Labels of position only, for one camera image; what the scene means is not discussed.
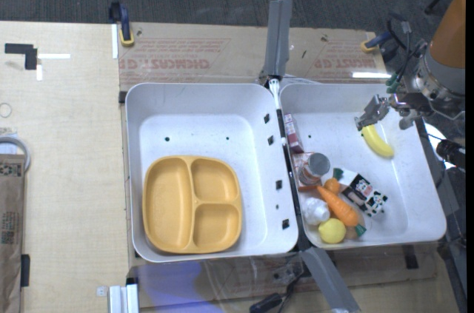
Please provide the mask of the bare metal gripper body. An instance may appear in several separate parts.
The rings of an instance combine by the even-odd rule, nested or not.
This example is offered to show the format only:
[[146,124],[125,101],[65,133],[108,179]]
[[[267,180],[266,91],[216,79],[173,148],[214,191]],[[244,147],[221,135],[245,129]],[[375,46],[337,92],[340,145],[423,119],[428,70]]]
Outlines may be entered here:
[[426,70],[418,70],[406,80],[393,73],[388,79],[389,104],[401,116],[438,113],[445,118],[460,118],[465,114],[465,95],[461,91],[464,70],[449,75],[447,81],[454,83],[454,90],[442,85]]

